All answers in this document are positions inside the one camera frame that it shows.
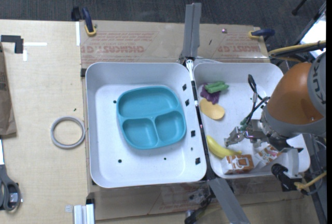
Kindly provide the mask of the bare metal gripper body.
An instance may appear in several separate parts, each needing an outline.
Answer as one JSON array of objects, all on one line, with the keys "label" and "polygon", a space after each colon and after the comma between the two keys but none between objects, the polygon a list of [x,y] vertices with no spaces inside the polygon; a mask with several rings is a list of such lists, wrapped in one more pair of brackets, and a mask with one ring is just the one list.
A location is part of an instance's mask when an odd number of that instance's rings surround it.
[{"label": "bare metal gripper body", "polygon": [[249,139],[252,144],[262,144],[268,142],[268,138],[262,130],[261,122],[257,119],[252,119],[249,122],[244,132],[244,137]]}]

